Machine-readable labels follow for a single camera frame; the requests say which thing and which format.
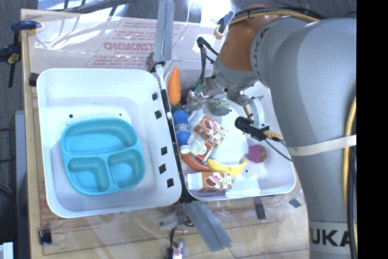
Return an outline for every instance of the sausage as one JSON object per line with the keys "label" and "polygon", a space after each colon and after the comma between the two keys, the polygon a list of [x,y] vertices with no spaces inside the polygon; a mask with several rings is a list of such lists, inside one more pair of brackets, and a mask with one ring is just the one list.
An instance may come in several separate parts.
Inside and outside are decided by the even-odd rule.
{"label": "sausage", "polygon": [[207,165],[198,162],[188,153],[181,154],[181,159],[196,172],[211,172]]}

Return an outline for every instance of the black clamp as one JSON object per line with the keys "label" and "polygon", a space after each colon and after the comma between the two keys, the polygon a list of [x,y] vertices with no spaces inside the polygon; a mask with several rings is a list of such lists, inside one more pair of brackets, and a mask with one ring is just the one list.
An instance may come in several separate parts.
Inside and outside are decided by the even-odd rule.
{"label": "black clamp", "polygon": [[224,36],[224,33],[225,33],[225,30],[226,30],[226,27],[228,26],[230,20],[232,19],[233,17],[233,12],[232,11],[229,11],[228,14],[226,14],[223,18],[221,18],[219,21],[218,21],[218,27],[217,29],[215,30],[214,34],[215,36],[217,37],[217,39],[221,39],[222,36]]}
{"label": "black clamp", "polygon": [[19,32],[22,30],[33,30],[42,28],[42,24],[36,21],[20,21],[11,25],[12,31],[15,33],[13,43],[6,45],[0,50],[0,62],[6,62],[11,65],[10,78],[8,87],[13,85],[13,76],[15,74],[15,63],[21,60],[21,45],[19,42]]}
{"label": "black clamp", "polygon": [[246,134],[250,134],[250,136],[258,141],[262,141],[267,139],[268,137],[264,134],[266,130],[269,130],[269,126],[263,126],[262,128],[258,129],[256,127],[253,127],[251,124],[253,124],[253,121],[244,118],[242,116],[237,117],[235,121],[235,127],[237,127],[239,130],[243,131]]}
{"label": "black clamp", "polygon": [[51,233],[49,230],[39,231],[39,244],[40,245],[49,245],[52,242],[53,241],[52,241]]}

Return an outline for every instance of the small box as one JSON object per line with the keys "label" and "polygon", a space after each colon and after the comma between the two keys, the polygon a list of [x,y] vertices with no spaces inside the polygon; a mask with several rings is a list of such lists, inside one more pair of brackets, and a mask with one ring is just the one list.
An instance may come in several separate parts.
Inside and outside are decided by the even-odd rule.
{"label": "small box", "polygon": [[187,174],[187,187],[198,192],[225,193],[232,188],[229,173],[200,172]]}
{"label": "small box", "polygon": [[189,120],[194,131],[214,148],[218,147],[228,133],[223,126],[203,113],[196,112]]}
{"label": "small box", "polygon": [[191,132],[189,142],[189,154],[200,163],[206,162],[207,158],[213,151],[213,147],[207,143],[202,137],[198,136],[194,131]]}

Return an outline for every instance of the blue divided plate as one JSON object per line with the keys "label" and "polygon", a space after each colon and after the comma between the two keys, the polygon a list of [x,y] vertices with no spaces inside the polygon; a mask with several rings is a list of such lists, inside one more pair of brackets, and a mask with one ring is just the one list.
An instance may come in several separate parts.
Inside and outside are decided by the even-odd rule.
{"label": "blue divided plate", "polygon": [[70,183],[85,195],[127,190],[144,177],[139,138],[122,119],[91,119],[69,125],[62,134],[61,150]]}

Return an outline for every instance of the banana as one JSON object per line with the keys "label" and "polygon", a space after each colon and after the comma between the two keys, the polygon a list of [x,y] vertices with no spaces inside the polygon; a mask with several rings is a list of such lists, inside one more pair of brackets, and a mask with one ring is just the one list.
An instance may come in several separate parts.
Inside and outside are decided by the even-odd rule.
{"label": "banana", "polygon": [[230,176],[234,177],[241,173],[242,169],[245,165],[247,165],[248,162],[244,161],[240,164],[235,165],[223,165],[220,162],[217,162],[213,159],[207,159],[207,165],[209,166],[210,170],[212,172],[218,172],[218,173],[229,173]]}

